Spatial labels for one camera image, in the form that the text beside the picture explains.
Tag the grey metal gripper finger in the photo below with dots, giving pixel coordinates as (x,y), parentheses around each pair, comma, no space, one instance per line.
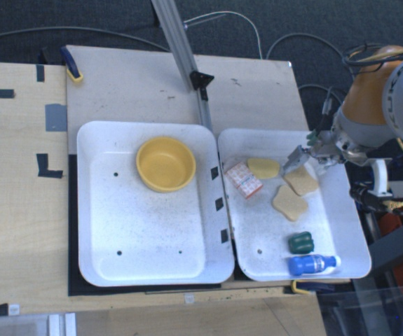
(295,160)

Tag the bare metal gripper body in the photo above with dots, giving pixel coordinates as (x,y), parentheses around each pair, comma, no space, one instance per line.
(331,149)

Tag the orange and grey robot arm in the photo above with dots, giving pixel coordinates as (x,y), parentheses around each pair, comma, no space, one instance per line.
(369,103)

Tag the beige bread slice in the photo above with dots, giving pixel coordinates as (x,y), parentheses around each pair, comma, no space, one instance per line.
(302,181)
(289,203)

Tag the pale yellow oval biscuit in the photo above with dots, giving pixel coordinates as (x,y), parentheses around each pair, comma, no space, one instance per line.
(263,168)

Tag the orange and white carton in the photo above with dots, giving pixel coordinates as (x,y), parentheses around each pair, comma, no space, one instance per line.
(244,180)

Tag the white plastic tray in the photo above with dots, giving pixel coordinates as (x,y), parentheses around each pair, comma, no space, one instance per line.
(145,229)
(257,229)

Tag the green bell pepper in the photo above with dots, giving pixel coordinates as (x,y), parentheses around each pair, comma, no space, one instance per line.
(301,243)

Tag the blue plastic bottle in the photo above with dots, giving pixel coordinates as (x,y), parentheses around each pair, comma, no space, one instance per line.
(308,264)

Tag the yellow bowl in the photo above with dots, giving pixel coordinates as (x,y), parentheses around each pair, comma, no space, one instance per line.
(166,164)

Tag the black cylinder on white bracket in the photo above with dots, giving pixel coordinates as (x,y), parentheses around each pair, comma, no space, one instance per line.
(380,184)

